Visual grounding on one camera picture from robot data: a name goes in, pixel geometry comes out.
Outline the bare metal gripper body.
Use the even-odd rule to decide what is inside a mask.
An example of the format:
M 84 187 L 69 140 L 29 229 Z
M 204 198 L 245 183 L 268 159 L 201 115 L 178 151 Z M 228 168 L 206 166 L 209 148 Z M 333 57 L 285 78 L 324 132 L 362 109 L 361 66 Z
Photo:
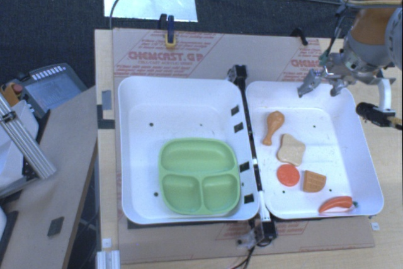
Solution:
M 354 52 L 332 52 L 327 56 L 322 75 L 329 80 L 342 80 L 354 84 L 357 81 L 365 84 L 376 84 L 383 78 L 379 67 L 367 64 Z

